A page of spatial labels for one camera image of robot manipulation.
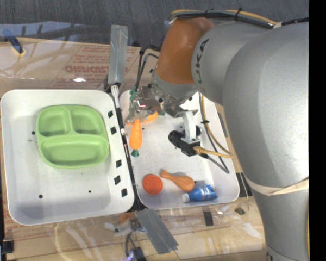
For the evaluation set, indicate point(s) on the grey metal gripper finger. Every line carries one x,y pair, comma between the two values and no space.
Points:
132,114
144,113

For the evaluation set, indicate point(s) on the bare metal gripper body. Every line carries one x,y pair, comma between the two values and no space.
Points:
152,98

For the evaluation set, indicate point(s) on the orange carrot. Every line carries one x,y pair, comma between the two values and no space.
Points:
136,137
152,117

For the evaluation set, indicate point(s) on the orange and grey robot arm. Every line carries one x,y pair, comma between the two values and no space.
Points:
255,91

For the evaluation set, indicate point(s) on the white plastic tray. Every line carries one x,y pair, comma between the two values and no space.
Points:
163,159
70,194

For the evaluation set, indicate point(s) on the green divided plate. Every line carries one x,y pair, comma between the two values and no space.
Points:
70,148

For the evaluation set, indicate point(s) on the orange round toy fruit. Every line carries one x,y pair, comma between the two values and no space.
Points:
152,184

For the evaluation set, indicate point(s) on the brown chicken drumstick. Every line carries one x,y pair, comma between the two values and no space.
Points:
182,181

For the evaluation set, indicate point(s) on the blue bottle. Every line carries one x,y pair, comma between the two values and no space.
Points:
202,194

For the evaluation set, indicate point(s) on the brown cardboard board red print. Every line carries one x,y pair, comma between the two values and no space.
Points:
43,64

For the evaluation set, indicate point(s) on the black cylinder on white bracket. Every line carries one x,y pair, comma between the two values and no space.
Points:
183,143

